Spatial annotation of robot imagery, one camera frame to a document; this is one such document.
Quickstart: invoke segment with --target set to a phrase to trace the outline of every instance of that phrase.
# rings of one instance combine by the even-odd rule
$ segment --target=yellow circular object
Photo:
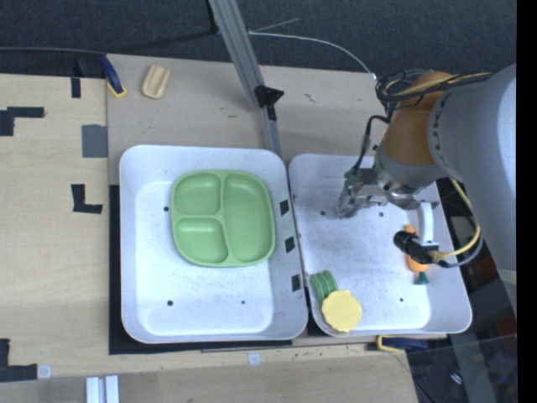
[[[362,305],[349,290],[331,292],[321,310],[328,325],[338,332],[351,331],[362,319]]]

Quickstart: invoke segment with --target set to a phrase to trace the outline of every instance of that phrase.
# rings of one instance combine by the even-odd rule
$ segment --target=table surface
[[[11,339],[9,364],[49,365],[55,378],[246,366],[248,350],[108,355],[108,187],[117,184],[121,153],[135,144],[263,147],[260,112],[248,107],[232,65],[109,58],[129,90],[121,101],[100,79],[81,79],[76,98],[69,78],[0,75],[0,109],[46,111],[44,118],[16,118],[14,136],[0,137],[0,338]],[[172,70],[161,101],[139,93],[151,64]],[[368,74],[262,72],[268,86],[285,91],[276,110],[286,162],[303,153],[356,154],[367,117],[383,111]],[[81,127],[92,124],[108,127],[108,158],[82,154]],[[373,128],[373,143],[382,134]],[[74,184],[85,185],[86,204],[103,205],[101,213],[73,212]],[[392,356],[367,352],[363,342],[305,334],[290,348],[255,351],[262,364],[290,363],[291,370],[321,357],[373,367],[378,360],[372,380],[373,372],[399,374],[404,395],[415,401],[404,356],[386,369]],[[394,396],[401,401],[399,385]]]

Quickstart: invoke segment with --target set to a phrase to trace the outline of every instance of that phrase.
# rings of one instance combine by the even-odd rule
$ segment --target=brown cylinder
[[[432,71],[417,78],[410,87],[443,80],[448,76],[449,73]],[[430,110],[441,95],[442,92],[429,93],[415,106],[411,105],[418,101],[418,97],[399,103],[401,109],[394,112],[383,139],[384,152],[390,159],[408,165],[435,163],[427,144],[427,122]]]

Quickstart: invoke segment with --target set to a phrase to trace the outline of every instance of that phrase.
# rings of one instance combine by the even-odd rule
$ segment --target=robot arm
[[[463,182],[516,314],[516,65],[425,73],[390,100],[373,168],[346,174],[340,217],[386,202],[415,209],[414,195],[437,179]]]

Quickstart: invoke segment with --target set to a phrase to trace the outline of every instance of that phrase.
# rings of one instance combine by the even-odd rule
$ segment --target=white tray
[[[243,170],[267,185],[276,223],[276,247],[268,260],[213,268],[180,256],[165,208],[174,181],[195,170]],[[287,172],[276,154],[263,149],[135,146],[121,158],[120,196],[122,320],[134,339],[285,340],[305,329],[307,306]],[[280,203],[285,201],[289,210],[282,215]],[[291,239],[295,247],[289,250]]]
[[[315,321],[336,337],[464,331],[472,321],[472,310],[461,271],[432,265],[426,271],[430,283],[415,285],[415,273],[393,243],[394,234],[405,224],[418,228],[417,212],[388,204],[362,209],[351,218],[336,216],[343,174],[355,161],[352,156],[303,154],[289,166],[306,274],[329,270],[339,289],[348,289],[363,309],[362,320],[354,329],[337,332],[326,324],[315,292],[310,290]],[[365,157],[362,166],[372,164],[373,158]],[[423,190],[419,198],[439,199],[436,186]],[[435,241],[440,250],[451,250],[441,206],[433,212]]]

